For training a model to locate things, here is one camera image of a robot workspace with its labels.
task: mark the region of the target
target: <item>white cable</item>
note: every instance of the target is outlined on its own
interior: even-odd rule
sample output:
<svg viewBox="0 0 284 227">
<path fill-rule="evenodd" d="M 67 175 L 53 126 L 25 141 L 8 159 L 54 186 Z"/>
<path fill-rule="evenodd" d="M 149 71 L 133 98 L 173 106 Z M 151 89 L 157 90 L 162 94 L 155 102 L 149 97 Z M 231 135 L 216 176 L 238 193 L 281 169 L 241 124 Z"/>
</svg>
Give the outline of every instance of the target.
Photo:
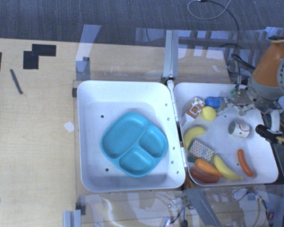
<svg viewBox="0 0 284 227">
<path fill-rule="evenodd" d="M 193 17 L 195 17 L 195 18 L 197 18 L 197 19 L 201 19 L 201 20 L 210 20 L 210 19 L 214 19 L 214 18 L 217 18 L 217 17 L 221 16 L 221 15 L 226 11 L 228 5 L 229 5 L 230 2 L 231 2 L 231 0 L 229 0 L 229 2 L 227 3 L 226 7 L 224 8 L 224 10 L 223 10 L 220 14 L 218 14 L 217 16 L 214 16 L 214 17 L 198 17 L 198 16 L 194 15 L 194 14 L 190 11 L 190 9 L 189 9 L 189 5 L 190 5 L 191 3 L 197 2 L 197 1 L 198 1 L 198 2 L 201 2 L 202 0 L 192 0 L 192 1 L 190 1 L 190 2 L 188 3 L 188 5 L 187 5 L 187 10 L 188 10 L 188 12 L 191 14 L 191 16 L 193 16 Z"/>
</svg>

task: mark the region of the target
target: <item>white plastic tray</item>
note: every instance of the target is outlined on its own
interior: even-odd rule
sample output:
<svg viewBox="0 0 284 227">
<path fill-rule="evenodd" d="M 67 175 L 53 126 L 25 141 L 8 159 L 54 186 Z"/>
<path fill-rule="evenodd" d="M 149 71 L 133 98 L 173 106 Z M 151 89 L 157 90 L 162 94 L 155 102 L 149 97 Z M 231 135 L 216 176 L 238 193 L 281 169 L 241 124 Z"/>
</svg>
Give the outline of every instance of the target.
<svg viewBox="0 0 284 227">
<path fill-rule="evenodd" d="M 85 81 L 78 87 L 81 179 L 92 192 L 167 189 L 181 186 L 185 169 L 168 88 L 154 82 Z M 101 152 L 105 130 L 127 112 L 152 121 L 167 136 L 169 148 L 146 176 L 130 177 Z"/>
<path fill-rule="evenodd" d="M 174 94 L 179 117 L 184 114 L 194 97 L 205 100 L 208 96 L 229 97 L 230 90 L 234 85 L 228 84 L 205 84 L 205 83 L 180 83 L 176 85 Z M 247 138 L 232 136 L 228 133 L 228 126 L 234 119 L 245 121 L 251 126 L 251 133 Z M 217 183 L 202 183 L 192 178 L 202 186 L 226 186 L 272 183 L 278 178 L 278 168 L 270 144 L 255 132 L 255 127 L 263 124 L 261 113 L 258 110 L 248 111 L 245 116 L 239 116 L 238 110 L 232 108 L 225 114 L 216 117 L 212 122 L 206 121 L 201 115 L 194 122 L 182 126 L 182 133 L 193 126 L 203 126 L 206 133 L 198 139 L 221 156 L 225 164 L 239 175 L 242 180 L 230 181 L 222 178 Z M 237 159 L 238 149 L 245 151 L 245 157 L 252 169 L 255 171 L 253 177 L 244 174 Z"/>
</svg>

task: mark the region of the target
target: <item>yellow ball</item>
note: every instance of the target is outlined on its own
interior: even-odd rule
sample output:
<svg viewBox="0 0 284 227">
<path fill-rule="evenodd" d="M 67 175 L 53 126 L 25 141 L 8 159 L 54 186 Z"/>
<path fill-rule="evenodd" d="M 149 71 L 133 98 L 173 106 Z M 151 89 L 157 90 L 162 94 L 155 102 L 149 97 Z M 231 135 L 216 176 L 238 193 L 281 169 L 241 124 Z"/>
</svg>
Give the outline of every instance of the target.
<svg viewBox="0 0 284 227">
<path fill-rule="evenodd" d="M 216 118 L 217 113 L 212 107 L 206 106 L 202 109 L 201 115 L 205 120 L 212 121 Z"/>
</svg>

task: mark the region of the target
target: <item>black marker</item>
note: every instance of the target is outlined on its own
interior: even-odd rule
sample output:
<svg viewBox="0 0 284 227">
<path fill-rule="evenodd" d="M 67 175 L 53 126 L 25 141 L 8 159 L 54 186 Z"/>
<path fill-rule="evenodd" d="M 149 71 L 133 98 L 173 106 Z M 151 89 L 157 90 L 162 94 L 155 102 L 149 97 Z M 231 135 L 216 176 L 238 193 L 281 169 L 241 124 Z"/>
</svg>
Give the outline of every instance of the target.
<svg viewBox="0 0 284 227">
<path fill-rule="evenodd" d="M 20 85 L 19 85 L 19 83 L 18 83 L 18 80 L 17 80 L 17 78 L 16 78 L 16 75 L 15 75 L 15 73 L 14 73 L 14 70 L 13 70 L 13 69 L 10 69 L 9 71 L 10 71 L 10 73 L 11 73 L 11 76 L 12 76 L 13 80 L 14 80 L 14 83 L 16 84 L 16 87 L 17 87 L 17 89 L 18 89 L 18 92 L 19 92 L 20 94 L 23 94 L 23 92 L 21 91 L 21 87 L 20 87 Z"/>
</svg>

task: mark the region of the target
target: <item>carrot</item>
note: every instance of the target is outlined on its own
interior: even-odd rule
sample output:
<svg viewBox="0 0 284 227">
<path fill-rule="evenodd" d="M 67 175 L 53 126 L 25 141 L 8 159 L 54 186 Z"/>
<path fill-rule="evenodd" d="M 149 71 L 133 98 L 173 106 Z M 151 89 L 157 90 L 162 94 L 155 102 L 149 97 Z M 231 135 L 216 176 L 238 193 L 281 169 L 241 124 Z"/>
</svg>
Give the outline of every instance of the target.
<svg viewBox="0 0 284 227">
<path fill-rule="evenodd" d="M 238 150 L 238 160 L 239 160 L 240 166 L 242 167 L 242 170 L 245 172 L 245 174 L 247 176 L 253 176 L 254 172 L 248 166 L 246 159 L 245 159 L 244 151 L 242 149 Z"/>
<path fill-rule="evenodd" d="M 223 175 L 217 170 L 217 168 L 215 168 L 212 164 L 203 160 L 202 158 L 198 158 L 197 160 L 195 160 L 195 166 L 199 170 L 204 171 L 208 174 L 223 177 Z"/>
<path fill-rule="evenodd" d="M 195 179 L 197 179 L 201 182 L 204 182 L 204 183 L 216 183 L 216 182 L 219 181 L 218 176 L 202 173 L 202 172 L 199 172 L 196 169 L 190 169 L 190 174 L 193 178 L 195 178 Z"/>
</svg>

